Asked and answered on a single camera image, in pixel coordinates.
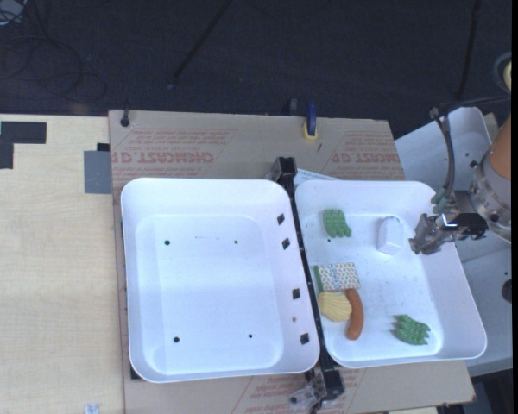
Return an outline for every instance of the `black cable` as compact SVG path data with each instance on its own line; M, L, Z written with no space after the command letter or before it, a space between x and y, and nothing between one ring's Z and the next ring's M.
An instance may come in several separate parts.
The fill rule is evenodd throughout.
M258 10L259 12L262 12L264 15L266 15L266 16L268 16L270 18L273 18L274 20L276 20L278 22L282 22L282 23L299 23L299 22L304 22L305 20L316 16L320 11L322 11L324 8L326 8L326 6L328 6L332 2L332 0L326 0L317 9L311 11L310 13L306 14L305 16L302 16L302 17L299 17L299 18L295 18L295 19L291 19L291 18L284 18L284 17L275 16L275 15L271 14L270 12L268 12L266 9L262 8L261 6L257 5L254 2L252 2L251 0L243 0L243 1L246 2L252 8Z
M2 16L3 19L0 19L0 26L9 24L11 22L14 22L16 19L21 18L22 12L19 14L16 14L14 12L9 12L8 10L4 10L0 8L0 16Z
M20 14L16 15L16 20L22 20L22 23L12 23L14 18L8 11L4 11L0 7L0 15L3 19L8 20L3 26L0 26L0 34L6 36L6 40L1 41L0 44L0 63L2 63L2 69L7 69L6 74L0 75L1 80L14 79L26 83L35 82L39 86L43 87L46 91L56 97L61 97L67 101L76 103L94 103L101 99L107 92L106 83L94 72L87 72L84 70L84 61L80 55L66 43L53 38L48 32L48 16L51 10L51 3L53 0L26 0L26 4L23 5L23 10ZM88 4L77 4L73 0L64 3L70 3L77 6L96 6ZM21 28L22 32L32 31L31 34L21 34L15 37L8 38L12 32L15 32L13 27L16 29ZM74 70L68 70L63 72L43 72L42 63L36 62L37 53L42 50L44 46L50 44L54 46L59 54L63 54L64 57L70 57L70 66L74 66ZM21 62L20 66L16 66L16 69L11 71L8 69L10 63L10 57L16 56ZM44 59L44 64L54 63L49 57ZM58 89L59 82L64 79L68 85ZM74 96L75 91L83 87L85 82L88 82L90 78L95 80L92 87L92 95L87 96ZM0 96L7 97L8 94L0 92ZM14 97L17 99L27 99L22 97Z
M445 147L447 148L447 175L445 182L441 186L445 189L443 198L448 199L452 194L452 188L455 182L455 153L452 148L451 129L449 127L449 118L447 115L443 115L443 122L439 119L439 109L437 107L430 110L430 117L438 124L439 130L441 131L445 139Z
M497 103L503 103L505 101L509 101L510 99L511 99L510 95L500 95L498 97L473 98L473 99L462 101L462 102L450 101L450 102L440 103L436 107L439 110L445 110L446 112L450 112L450 111L458 109L460 107L472 107L472 106L479 106L479 105L485 105L485 104L497 104Z
M19 95L14 94L14 93L6 93L6 92L0 92L0 97L7 97L7 98L13 98L13 99L16 99L16 100L34 101L34 102L53 101L53 100L56 99L56 97L50 97L50 98L21 97ZM49 112L59 112L59 111L58 110L50 110Z
M182 71L188 66L190 63L190 60L193 58L193 56L199 51L207 37L211 34L212 30L215 28L218 22L220 22L221 18L223 17L224 13L228 10L228 8L232 5L232 2L234 0L224 0L221 7L218 9L217 14L211 19L207 27L205 28L205 31L202 33L202 35L198 38L198 40L193 44L192 49L186 54L186 57L182 60L182 63L179 64L179 66L176 68L176 71L173 72L173 75L171 75L171 81L168 86L169 89L173 89L174 85L179 79L179 76L182 74Z
M471 14L471 27L468 34L468 43L466 45L466 55L464 57L464 67L462 77L460 79L460 86L458 87L457 99L461 100L464 95L464 88L466 87L466 80L468 79L468 73L470 71L472 50L474 48L474 40L476 39L477 33L477 21L480 16L480 9L482 7L482 0L474 0L474 6L472 7Z

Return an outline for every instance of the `wire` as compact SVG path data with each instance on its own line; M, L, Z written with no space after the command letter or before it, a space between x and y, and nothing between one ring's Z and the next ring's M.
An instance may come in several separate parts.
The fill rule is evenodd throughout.
M262 12L264 15L270 17L270 18L273 18L274 20L278 21L278 22L283 22L283 23L299 23L299 22L303 22L311 17L314 17L316 16L320 11L322 11L324 8L326 8L326 6L328 6L332 0L326 0L324 3L322 3L317 9L315 9L314 11L311 11L310 13L306 14L305 16L302 16L300 18L283 18L283 17L279 17L279 16L275 16L273 14L271 14L270 12L268 12L266 9L262 8L261 6L257 5L256 3L252 2L251 0L244 0L249 6L253 7L254 9L258 10L259 12Z
M85 69L73 47L50 36L47 20L52 1L23 0L22 11L12 14L4 10L0 0L0 80L34 83L53 97L19 97L9 91L0 91L0 97L33 101L60 97L79 104L95 103L105 95L107 85L96 73ZM66 69L51 67L58 63Z
M432 108L430 110L430 117L438 124L439 130L444 136L445 146L447 148L447 160L449 161L447 165L447 175L445 177L445 182L442 185L443 198L449 199L452 194L452 188L455 182L455 153L452 148L452 139L451 139L451 127L449 125L449 118L447 115L443 115L443 121L439 119L439 109L437 107Z
M445 111L449 112L451 110L458 109L459 107L471 107L475 105L485 105L485 104L497 104L503 103L505 101L509 101L511 99L510 95L500 95L498 97L484 97L484 98L473 98L466 101L450 101L446 103L440 103L436 107L439 110L445 109Z

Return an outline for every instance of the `wooden table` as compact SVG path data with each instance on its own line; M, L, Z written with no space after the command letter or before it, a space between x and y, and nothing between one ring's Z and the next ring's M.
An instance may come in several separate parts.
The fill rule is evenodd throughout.
M0 170L0 412L75 414L99 404L100 414L123 413L112 196L85 193L84 182L84 151L109 142L109 120L3 121L46 122L47 140L16 144L13 169ZM462 361L388 367L364 373L360 385L345 412L372 412L384 393L398 409L474 398ZM222 380L216 387L230 392ZM214 395L183 389L172 409L222 410L222 399L206 397Z

